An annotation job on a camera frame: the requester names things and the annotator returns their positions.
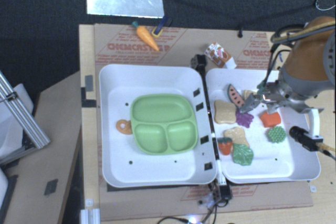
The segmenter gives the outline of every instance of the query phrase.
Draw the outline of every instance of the purple toy grapes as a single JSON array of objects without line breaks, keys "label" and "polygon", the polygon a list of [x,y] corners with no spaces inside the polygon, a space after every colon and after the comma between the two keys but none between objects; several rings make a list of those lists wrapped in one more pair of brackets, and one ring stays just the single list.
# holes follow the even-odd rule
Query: purple toy grapes
[{"label": "purple toy grapes", "polygon": [[253,116],[251,114],[248,113],[244,113],[241,114],[241,112],[239,111],[239,108],[237,108],[236,110],[236,119],[237,119],[237,124],[240,126],[244,126],[246,128],[250,128],[250,124],[253,120]]}]

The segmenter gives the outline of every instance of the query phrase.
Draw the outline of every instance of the brown tube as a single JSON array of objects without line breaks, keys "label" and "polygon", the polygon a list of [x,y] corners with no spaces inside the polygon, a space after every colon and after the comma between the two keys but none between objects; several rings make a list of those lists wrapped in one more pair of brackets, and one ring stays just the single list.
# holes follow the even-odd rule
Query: brown tube
[{"label": "brown tube", "polygon": [[[306,27],[335,21],[335,18],[323,16],[312,20]],[[308,81],[328,80],[323,67],[323,50],[333,30],[318,33],[295,43],[285,62],[285,70],[294,78]]]}]

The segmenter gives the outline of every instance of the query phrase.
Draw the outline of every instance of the green plate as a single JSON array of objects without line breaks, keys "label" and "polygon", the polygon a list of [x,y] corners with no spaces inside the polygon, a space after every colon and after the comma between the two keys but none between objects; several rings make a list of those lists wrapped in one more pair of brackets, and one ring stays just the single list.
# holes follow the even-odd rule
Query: green plate
[{"label": "green plate", "polygon": [[132,132],[138,147],[154,155],[182,153],[197,144],[194,110],[178,94],[149,94],[131,105]]}]

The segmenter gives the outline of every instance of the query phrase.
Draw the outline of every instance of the wooden edge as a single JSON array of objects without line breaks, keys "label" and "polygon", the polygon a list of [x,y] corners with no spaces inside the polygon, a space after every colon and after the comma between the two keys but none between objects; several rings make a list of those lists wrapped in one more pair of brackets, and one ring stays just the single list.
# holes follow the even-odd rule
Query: wooden edge
[{"label": "wooden edge", "polygon": [[82,150],[85,209],[100,207],[98,176],[96,70],[93,25],[79,26],[80,86],[82,93]]}]

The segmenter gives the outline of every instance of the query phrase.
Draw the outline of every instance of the toy watermelon slice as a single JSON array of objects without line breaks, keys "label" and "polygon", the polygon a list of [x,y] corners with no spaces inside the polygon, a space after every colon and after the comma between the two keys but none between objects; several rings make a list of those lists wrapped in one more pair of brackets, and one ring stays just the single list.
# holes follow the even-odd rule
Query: toy watermelon slice
[{"label": "toy watermelon slice", "polygon": [[229,85],[229,88],[227,89],[227,95],[229,96],[230,101],[235,104],[237,107],[241,107],[245,104],[244,99],[242,96],[237,92],[235,87],[233,87],[231,84]]}]

